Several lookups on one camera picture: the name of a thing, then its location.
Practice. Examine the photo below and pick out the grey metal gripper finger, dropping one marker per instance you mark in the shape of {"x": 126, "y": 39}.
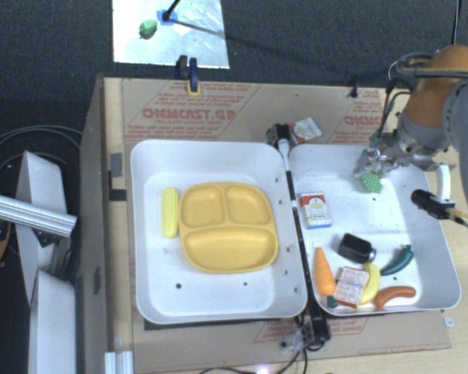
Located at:
{"x": 362, "y": 168}
{"x": 386, "y": 168}

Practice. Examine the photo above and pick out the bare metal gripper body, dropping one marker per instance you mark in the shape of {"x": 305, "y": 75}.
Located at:
{"x": 390, "y": 156}

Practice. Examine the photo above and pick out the green dotted toy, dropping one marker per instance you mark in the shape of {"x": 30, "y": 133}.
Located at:
{"x": 371, "y": 183}

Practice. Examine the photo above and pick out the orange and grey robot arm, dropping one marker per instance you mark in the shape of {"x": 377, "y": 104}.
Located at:
{"x": 448, "y": 92}

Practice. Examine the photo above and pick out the white plastic tray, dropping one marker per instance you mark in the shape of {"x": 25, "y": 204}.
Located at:
{"x": 378, "y": 216}
{"x": 218, "y": 298}

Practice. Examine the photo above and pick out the red and white carton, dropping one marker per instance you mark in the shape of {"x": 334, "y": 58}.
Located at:
{"x": 315, "y": 210}

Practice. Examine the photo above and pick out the white and orange carton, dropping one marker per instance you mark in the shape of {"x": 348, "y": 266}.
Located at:
{"x": 306, "y": 130}

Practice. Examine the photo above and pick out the thin black and white rod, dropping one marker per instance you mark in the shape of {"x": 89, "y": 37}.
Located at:
{"x": 296, "y": 209}

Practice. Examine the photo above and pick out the green chili pepper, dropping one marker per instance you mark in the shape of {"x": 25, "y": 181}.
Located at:
{"x": 399, "y": 261}

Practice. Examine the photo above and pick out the orange carrot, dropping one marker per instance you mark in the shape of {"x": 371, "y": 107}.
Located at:
{"x": 323, "y": 273}

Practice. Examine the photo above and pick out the yellow banana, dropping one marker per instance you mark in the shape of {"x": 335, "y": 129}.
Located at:
{"x": 371, "y": 286}

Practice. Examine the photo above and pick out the orange and white packet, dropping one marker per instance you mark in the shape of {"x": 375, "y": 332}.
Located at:
{"x": 350, "y": 286}

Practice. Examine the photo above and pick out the orange sausage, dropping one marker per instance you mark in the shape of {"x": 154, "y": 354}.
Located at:
{"x": 394, "y": 295}

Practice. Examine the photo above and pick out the brown cardboard board red print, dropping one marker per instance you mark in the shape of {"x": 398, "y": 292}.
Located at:
{"x": 234, "y": 107}

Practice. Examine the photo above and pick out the yellow divided plate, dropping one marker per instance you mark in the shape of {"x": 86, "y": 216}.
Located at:
{"x": 228, "y": 244}

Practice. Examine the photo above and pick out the yellow corn cob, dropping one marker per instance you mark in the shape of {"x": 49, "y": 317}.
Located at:
{"x": 170, "y": 212}

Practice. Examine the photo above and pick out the green round toy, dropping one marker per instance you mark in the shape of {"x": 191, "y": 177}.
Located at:
{"x": 148, "y": 29}

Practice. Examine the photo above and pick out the black cylinder on white bracket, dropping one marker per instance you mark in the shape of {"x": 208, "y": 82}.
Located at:
{"x": 429, "y": 202}

